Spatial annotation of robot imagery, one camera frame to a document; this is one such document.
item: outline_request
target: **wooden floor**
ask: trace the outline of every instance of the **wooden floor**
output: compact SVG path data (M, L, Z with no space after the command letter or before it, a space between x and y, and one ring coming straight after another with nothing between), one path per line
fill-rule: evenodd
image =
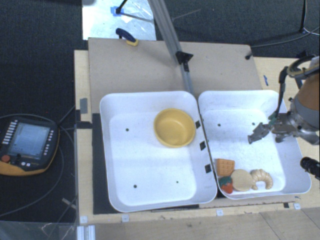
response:
M315 240L320 208L95 225L97 240Z

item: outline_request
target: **black clamp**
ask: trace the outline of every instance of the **black clamp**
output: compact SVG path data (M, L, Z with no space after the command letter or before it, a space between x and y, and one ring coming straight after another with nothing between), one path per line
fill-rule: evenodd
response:
M175 57L178 60L179 64L183 64L183 69L185 72L189 72L188 61L190 61L193 56L193 54L186 53L180 50L175 53Z

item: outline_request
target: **waffle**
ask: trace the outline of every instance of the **waffle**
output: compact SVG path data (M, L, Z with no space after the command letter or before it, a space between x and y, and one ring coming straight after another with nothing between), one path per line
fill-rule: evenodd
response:
M227 159L216 160L216 170L218 176L230 176L235 169L235 161Z

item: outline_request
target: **wooden table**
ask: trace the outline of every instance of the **wooden table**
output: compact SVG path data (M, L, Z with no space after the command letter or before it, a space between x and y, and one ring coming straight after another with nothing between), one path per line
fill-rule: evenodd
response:
M252 59L260 88L275 91L279 90L279 72L295 61L290 58ZM80 116L82 121L92 122L88 51L74 52L74 69L76 109L80 109L80 100L86 98L87 113ZM288 98L294 97L297 91L295 81L288 79L284 95L287 108ZM92 130L77 129L76 141L79 223L96 225L96 239L195 239L196 236L198 239L222 239L223 236L228 239L312 239L320 233L319 181L313 176L312 187L306 194L270 196L250 201L221 198L202 204L198 209L132 212L128 214L129 223L122 223L123 213L94 215ZM311 146L302 139L298 139L298 143L303 156L319 160L319 146ZM289 208L285 208L284 203L288 203ZM298 203L302 210L295 210L294 203Z

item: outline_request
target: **round cookie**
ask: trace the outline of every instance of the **round cookie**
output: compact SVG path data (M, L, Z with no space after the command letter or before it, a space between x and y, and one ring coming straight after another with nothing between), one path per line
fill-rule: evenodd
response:
M246 170L237 169L231 174L233 188L237 191L248 191L254 184L254 179Z

